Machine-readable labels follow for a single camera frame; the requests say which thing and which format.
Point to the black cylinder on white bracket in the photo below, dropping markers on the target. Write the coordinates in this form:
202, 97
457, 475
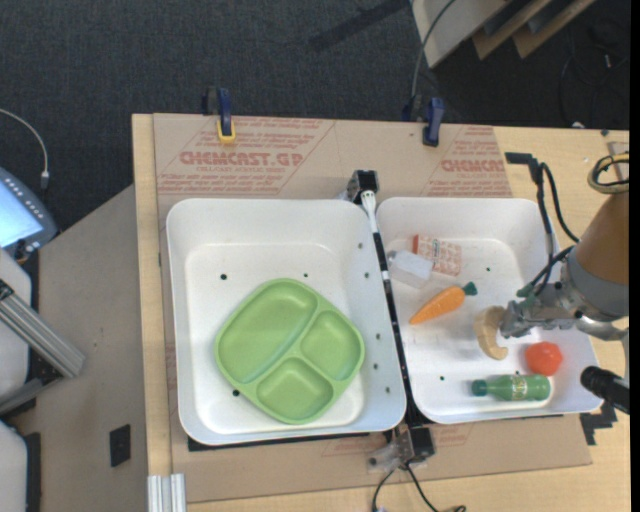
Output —
606, 385

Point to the orange carrot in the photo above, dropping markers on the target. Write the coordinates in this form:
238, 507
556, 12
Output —
440, 305

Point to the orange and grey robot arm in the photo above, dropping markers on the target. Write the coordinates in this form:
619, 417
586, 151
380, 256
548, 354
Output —
602, 250

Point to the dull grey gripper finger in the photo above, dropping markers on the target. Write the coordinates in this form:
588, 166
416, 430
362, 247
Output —
515, 306
509, 326

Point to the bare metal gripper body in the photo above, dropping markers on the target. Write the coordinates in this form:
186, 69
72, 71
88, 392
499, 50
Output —
547, 309

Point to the thin black and white rod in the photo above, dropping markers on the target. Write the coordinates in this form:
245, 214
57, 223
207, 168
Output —
385, 270

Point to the green divided plate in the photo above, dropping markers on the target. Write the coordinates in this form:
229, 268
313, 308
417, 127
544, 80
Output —
280, 350

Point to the beige croissant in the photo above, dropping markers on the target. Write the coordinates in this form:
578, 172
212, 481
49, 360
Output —
489, 340

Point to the green bottle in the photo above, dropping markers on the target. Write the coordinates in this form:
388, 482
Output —
515, 387

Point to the brown cardboard board red print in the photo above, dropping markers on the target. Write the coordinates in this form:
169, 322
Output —
320, 150

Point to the white plastic tray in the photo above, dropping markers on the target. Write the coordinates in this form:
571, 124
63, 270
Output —
500, 220
210, 235

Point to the orange round fruit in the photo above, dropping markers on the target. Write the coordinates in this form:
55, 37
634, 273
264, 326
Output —
544, 358

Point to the orange and white packet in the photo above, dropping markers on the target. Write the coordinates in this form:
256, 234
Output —
445, 252

